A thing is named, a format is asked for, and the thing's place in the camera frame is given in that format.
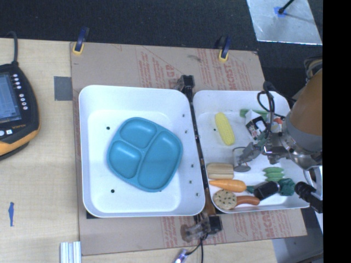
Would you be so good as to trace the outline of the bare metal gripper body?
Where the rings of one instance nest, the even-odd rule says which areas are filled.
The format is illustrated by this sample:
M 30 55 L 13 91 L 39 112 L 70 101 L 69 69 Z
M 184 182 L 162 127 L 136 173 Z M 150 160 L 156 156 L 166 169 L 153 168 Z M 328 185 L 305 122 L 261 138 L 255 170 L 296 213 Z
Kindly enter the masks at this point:
M 280 155 L 303 170 L 322 166 L 322 137 L 316 135 L 272 134 L 264 146 L 264 155 Z

